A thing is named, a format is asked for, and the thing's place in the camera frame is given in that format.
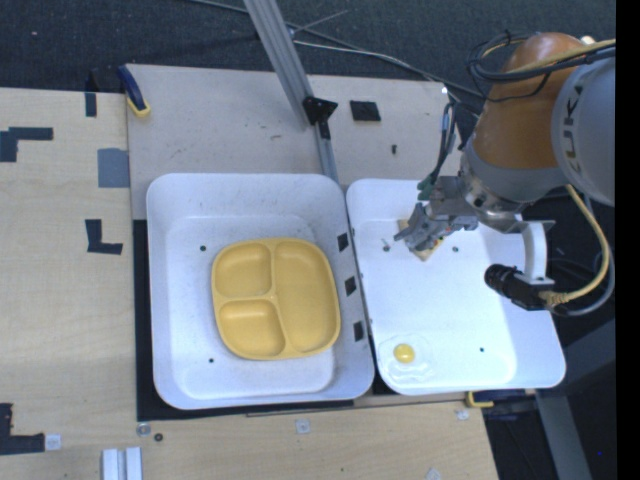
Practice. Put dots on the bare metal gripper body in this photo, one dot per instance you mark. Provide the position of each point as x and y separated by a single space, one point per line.
455 208

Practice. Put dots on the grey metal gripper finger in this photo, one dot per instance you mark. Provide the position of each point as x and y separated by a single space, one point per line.
414 220
429 239

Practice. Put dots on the beige pizza slice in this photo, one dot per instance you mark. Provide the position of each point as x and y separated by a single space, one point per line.
425 256

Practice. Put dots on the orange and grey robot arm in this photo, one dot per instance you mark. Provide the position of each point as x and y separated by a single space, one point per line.
520 118

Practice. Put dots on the white plastic tray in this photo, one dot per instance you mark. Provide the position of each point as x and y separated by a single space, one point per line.
185 293
450 308

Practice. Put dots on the white fried egg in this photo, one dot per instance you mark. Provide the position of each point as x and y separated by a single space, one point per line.
403 353

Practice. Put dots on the yellow divided plate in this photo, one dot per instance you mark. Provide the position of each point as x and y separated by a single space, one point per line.
300 288

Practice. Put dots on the black cylinder on white bracket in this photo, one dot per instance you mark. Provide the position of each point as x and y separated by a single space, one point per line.
515 283

